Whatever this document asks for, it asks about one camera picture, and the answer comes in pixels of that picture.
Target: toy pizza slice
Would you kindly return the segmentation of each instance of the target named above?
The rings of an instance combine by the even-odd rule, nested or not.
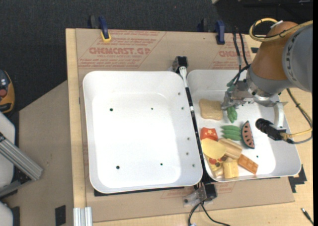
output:
[[[252,130],[250,128],[249,121],[246,121],[245,124],[242,127],[242,139],[249,148],[254,149],[254,138],[252,135]]]

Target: white tray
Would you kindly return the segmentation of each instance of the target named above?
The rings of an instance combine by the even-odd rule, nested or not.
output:
[[[189,73],[187,80],[199,133],[203,127],[215,128],[220,138],[222,136],[221,126],[232,125],[227,118],[226,111],[224,111],[223,119],[220,121],[203,119],[200,114],[199,100],[205,98],[222,102],[227,89],[226,84],[236,74],[237,71],[227,70],[195,70]],[[279,97],[277,96],[273,100],[278,101]],[[224,177],[214,177],[205,159],[205,167],[209,176],[219,182],[228,182],[298,174],[301,169],[301,162],[296,146],[284,141],[274,141],[255,127],[255,122],[258,118],[274,122],[273,108],[266,108],[257,103],[245,104],[239,107],[237,113],[238,120],[233,125],[242,126],[247,120],[251,125],[255,149],[244,147],[242,142],[237,143],[242,144],[242,153],[258,164],[257,174],[254,175],[239,167],[239,177],[237,178],[225,179]],[[287,128],[287,132],[290,132],[286,119],[284,120],[284,127]]]
[[[93,71],[83,80],[89,175],[102,193],[192,186],[202,177],[189,104],[173,72]]]

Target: dark gray floor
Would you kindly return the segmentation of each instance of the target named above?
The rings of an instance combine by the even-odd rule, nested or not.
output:
[[[89,15],[104,15],[110,29],[196,31],[202,18],[209,28],[222,20],[247,32],[263,17],[303,22],[313,5],[245,7],[245,4],[299,0],[0,0],[0,69],[12,78],[16,110],[67,79],[65,28],[85,28]]]

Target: blue clamp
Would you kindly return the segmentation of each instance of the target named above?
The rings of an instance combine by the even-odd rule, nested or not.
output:
[[[217,44],[225,44],[225,41],[224,41],[225,26],[223,21],[218,20],[215,23],[215,31],[218,33],[218,35],[216,36]]]
[[[111,40],[110,33],[108,32],[107,24],[106,24],[106,19],[104,16],[99,16],[99,25],[100,25],[100,35],[103,39],[104,42],[109,42]]]

